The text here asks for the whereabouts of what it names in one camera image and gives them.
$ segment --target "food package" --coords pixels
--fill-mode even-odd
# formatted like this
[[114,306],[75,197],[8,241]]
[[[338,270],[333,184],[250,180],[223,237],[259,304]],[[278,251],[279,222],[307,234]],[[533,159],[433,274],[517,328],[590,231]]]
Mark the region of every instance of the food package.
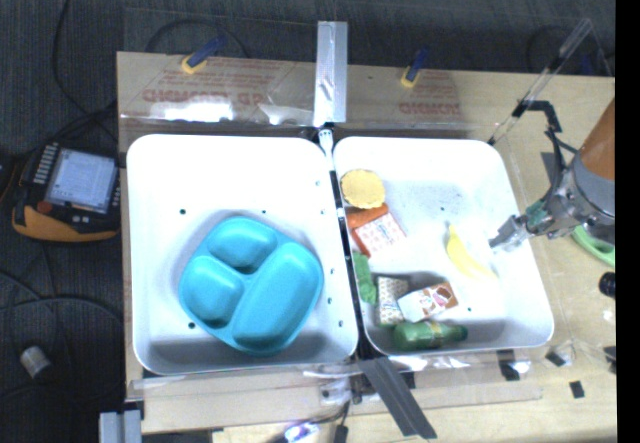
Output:
[[376,304],[378,289],[371,278],[369,259],[362,253],[353,252],[353,268],[356,273],[360,299],[368,304]]
[[353,169],[340,179],[340,189],[347,203],[358,208],[377,208],[384,203],[382,179],[373,171]]
[[406,238],[403,229],[391,212],[354,228],[351,230],[351,235],[360,251],[368,257]]
[[347,215],[347,226],[350,230],[353,230],[388,213],[389,207],[386,203],[383,203],[376,208],[348,207],[345,212]]
[[420,322],[458,305],[451,283],[445,281],[415,290],[398,299],[398,306],[408,322]]
[[376,324],[381,327],[395,326],[404,321],[398,298],[409,291],[409,282],[401,278],[378,277],[378,305]]

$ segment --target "green bottle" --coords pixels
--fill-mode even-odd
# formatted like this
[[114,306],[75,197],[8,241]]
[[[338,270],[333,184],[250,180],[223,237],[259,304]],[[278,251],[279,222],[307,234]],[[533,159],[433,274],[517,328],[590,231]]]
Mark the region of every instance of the green bottle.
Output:
[[393,330],[393,341],[401,351],[437,349],[446,343],[461,342],[468,335],[467,328],[442,322],[402,322]]

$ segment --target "small carton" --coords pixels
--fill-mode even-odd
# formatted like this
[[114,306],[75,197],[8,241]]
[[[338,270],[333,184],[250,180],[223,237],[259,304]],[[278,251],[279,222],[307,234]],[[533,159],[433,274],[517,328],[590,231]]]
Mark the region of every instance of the small carton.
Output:
[[353,228],[351,235],[360,251],[368,257],[406,238],[404,231],[391,212]]
[[404,321],[398,298],[409,291],[409,282],[401,278],[378,277],[378,305],[376,307],[376,324],[390,327]]
[[408,322],[420,322],[457,305],[458,299],[448,281],[415,290],[398,299],[400,311]]

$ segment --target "green vegetable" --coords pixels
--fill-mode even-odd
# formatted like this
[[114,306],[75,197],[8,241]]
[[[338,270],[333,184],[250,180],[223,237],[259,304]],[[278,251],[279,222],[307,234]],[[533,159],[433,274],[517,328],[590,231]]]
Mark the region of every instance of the green vegetable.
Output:
[[365,303],[376,304],[378,299],[378,289],[371,278],[371,269],[369,269],[369,259],[362,253],[353,252],[353,268],[356,271],[356,279],[358,282],[358,292],[360,299]]

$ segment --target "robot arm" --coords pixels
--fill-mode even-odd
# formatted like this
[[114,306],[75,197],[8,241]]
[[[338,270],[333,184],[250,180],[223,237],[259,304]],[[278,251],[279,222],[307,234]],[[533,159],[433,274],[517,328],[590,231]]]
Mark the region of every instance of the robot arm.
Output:
[[550,129],[556,171],[545,196],[524,214],[511,216],[489,241],[492,248],[510,249],[526,239],[553,239],[583,226],[593,238],[615,246],[615,98],[575,154],[569,166]]

